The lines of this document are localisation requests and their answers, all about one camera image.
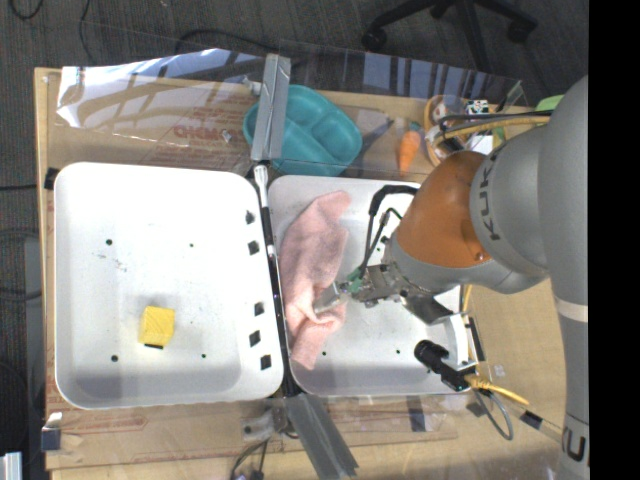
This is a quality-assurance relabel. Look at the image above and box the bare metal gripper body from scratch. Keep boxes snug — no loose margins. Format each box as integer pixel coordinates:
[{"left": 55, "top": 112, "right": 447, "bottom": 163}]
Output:
[{"left": 355, "top": 262, "right": 402, "bottom": 305}]

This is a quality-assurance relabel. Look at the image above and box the pink cloth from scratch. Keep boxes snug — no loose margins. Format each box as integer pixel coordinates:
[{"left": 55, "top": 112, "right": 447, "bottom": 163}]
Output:
[{"left": 277, "top": 189, "right": 352, "bottom": 372}]

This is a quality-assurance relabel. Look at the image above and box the white plastic tray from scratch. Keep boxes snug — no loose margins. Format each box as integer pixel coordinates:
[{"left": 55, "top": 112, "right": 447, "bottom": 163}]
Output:
[
  {"left": 53, "top": 161, "right": 286, "bottom": 412},
  {"left": 266, "top": 173, "right": 480, "bottom": 399}
]

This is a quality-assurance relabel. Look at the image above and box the orange carrot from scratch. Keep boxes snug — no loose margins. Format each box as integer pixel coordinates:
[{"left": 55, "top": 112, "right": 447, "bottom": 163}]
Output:
[{"left": 395, "top": 121, "right": 423, "bottom": 177}]

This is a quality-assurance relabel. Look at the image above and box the teal divided plate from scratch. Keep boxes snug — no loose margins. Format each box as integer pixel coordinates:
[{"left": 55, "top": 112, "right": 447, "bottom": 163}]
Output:
[{"left": 242, "top": 83, "right": 364, "bottom": 178}]

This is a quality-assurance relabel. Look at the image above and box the yellow cube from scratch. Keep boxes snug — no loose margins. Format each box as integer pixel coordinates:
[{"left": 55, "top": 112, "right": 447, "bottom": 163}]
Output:
[{"left": 137, "top": 304, "right": 177, "bottom": 351}]

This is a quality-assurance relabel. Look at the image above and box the tan bowl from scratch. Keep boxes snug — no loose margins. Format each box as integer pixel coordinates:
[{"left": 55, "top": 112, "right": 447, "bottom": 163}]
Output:
[{"left": 423, "top": 94, "right": 501, "bottom": 167}]

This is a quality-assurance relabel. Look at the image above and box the black cylinder on white bracket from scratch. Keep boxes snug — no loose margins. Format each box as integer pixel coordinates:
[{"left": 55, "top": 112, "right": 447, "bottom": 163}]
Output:
[{"left": 413, "top": 311, "right": 480, "bottom": 393}]

